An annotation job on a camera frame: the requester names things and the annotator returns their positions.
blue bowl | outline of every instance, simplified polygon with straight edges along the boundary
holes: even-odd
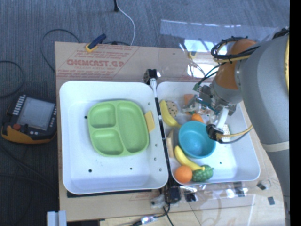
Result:
[[[214,152],[216,141],[209,138],[204,123],[188,121],[180,127],[179,144],[187,156],[205,158]]]

green divided plate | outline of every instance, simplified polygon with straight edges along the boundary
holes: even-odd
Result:
[[[144,114],[132,101],[112,100],[95,104],[88,113],[88,126],[92,145],[103,156],[137,154],[149,144]]]

banana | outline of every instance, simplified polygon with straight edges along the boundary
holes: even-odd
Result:
[[[201,166],[197,165],[196,163],[194,163],[193,161],[189,160],[186,157],[186,155],[184,154],[183,150],[178,145],[176,145],[174,148],[174,155],[181,165],[189,166],[192,171],[195,171],[195,170],[203,170],[204,171],[205,170],[204,166],[201,167]]]
[[[162,119],[167,125],[169,125],[171,127],[177,127],[177,128],[181,127],[181,125],[169,113],[165,100],[161,100],[160,109],[161,109]]]

yellow cable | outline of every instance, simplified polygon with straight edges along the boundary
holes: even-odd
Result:
[[[290,36],[288,35],[286,49],[285,49],[285,61],[284,61],[284,74],[285,74],[285,83],[288,93],[290,92],[290,75],[289,75],[289,58],[290,58]]]
[[[237,60],[246,59],[246,58],[249,58],[250,56],[251,55],[246,55],[246,56],[237,57],[237,58],[231,58],[231,59],[216,59],[216,58],[213,58],[213,60],[215,62],[218,62],[218,63],[224,63],[224,62],[229,62],[229,61],[237,61]]]
[[[237,136],[240,136],[240,135],[243,135],[245,133],[248,133],[251,129],[253,128],[253,125],[251,125],[248,129],[242,131],[242,132],[239,132],[239,133],[235,133],[235,134],[230,134],[230,135],[222,135],[222,134],[216,134],[216,139],[217,140],[221,140],[223,137],[237,137]]]

black clip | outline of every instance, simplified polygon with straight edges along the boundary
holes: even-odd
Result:
[[[157,79],[158,78],[158,73],[156,69],[148,69],[143,75],[143,81],[144,83],[150,85],[150,79]]]
[[[100,36],[98,36],[96,39],[94,39],[91,43],[86,45],[86,51],[91,53],[93,50],[97,48],[97,45],[99,43],[102,43],[103,40],[107,37],[104,33]]]
[[[210,139],[217,141],[217,142],[220,142],[220,141],[216,138],[216,134],[224,134],[223,130],[218,129],[213,124],[209,124],[206,126],[206,132]]]

